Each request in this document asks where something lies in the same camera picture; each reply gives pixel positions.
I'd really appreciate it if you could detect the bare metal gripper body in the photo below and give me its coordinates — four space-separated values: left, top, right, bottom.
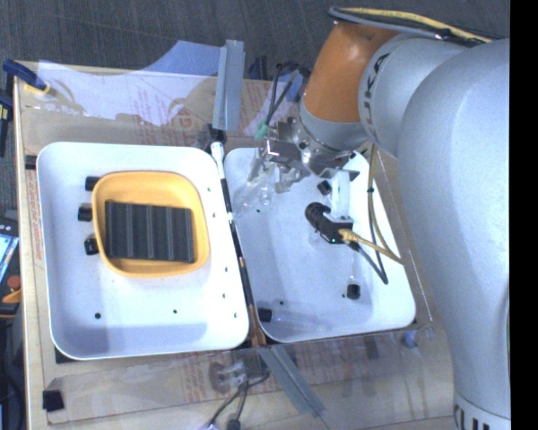
264 121 360 182

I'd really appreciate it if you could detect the thin black and white rod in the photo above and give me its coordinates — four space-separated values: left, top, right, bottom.
210 141 266 348

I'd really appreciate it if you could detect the white plastic tray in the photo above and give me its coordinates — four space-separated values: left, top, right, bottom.
222 145 417 344
35 141 251 361

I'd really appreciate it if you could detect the yellow plastic bowl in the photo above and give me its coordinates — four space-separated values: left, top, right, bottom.
91 170 211 279

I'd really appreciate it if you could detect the black ribbed rack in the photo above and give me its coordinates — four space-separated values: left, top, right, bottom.
104 201 196 263

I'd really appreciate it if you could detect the brown cardboard board red print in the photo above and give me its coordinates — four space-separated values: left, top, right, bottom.
13 60 436 426

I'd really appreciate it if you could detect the black cylinder on white bracket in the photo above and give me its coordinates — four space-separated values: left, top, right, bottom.
304 172 355 245

